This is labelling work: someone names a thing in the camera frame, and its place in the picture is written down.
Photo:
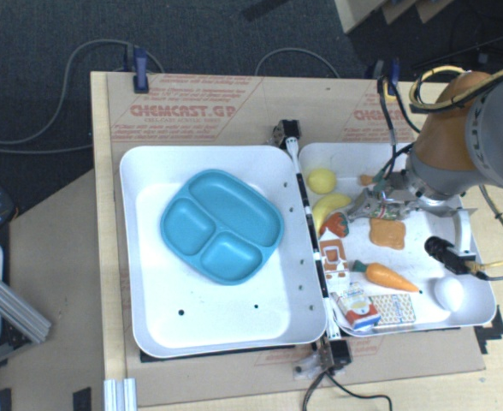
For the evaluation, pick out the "thin black and white rod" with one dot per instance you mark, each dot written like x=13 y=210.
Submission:
x=308 y=216

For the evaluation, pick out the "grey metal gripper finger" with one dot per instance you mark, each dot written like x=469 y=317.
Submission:
x=369 y=195
x=357 y=212

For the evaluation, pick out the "yellow banana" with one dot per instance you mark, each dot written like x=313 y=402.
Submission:
x=326 y=206

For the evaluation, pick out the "black cylinder on white bracket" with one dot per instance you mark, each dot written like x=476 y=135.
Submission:
x=444 y=251

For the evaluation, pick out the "small orange toy food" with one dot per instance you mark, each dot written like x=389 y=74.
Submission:
x=366 y=180

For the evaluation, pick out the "white egg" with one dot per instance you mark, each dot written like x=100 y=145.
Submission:
x=449 y=293

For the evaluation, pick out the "white and red carton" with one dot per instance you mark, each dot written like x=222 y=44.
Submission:
x=356 y=308

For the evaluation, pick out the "brown cardboard board red print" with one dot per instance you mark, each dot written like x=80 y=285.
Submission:
x=234 y=101

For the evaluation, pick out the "orange patterned packet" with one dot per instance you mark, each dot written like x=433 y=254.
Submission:
x=394 y=310

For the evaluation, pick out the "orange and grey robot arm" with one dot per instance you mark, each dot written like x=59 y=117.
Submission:
x=448 y=144

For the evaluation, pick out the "white and orange carton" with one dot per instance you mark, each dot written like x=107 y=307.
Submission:
x=333 y=259

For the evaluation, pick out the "orange toast slice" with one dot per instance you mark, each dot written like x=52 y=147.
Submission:
x=387 y=234

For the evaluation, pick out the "orange carrot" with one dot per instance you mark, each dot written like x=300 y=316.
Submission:
x=386 y=275

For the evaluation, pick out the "white plastic tray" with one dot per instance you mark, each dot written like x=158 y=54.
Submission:
x=217 y=315
x=422 y=263

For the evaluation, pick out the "green and red packet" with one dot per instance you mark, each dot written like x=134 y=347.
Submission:
x=389 y=213

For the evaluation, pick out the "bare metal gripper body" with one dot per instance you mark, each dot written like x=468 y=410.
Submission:
x=405 y=195

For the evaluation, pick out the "red strawberry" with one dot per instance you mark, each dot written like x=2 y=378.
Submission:
x=337 y=225

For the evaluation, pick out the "yellow lemon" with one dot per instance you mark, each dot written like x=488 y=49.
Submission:
x=321 y=181

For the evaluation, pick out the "blue divided plate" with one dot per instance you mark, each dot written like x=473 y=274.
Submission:
x=221 y=225

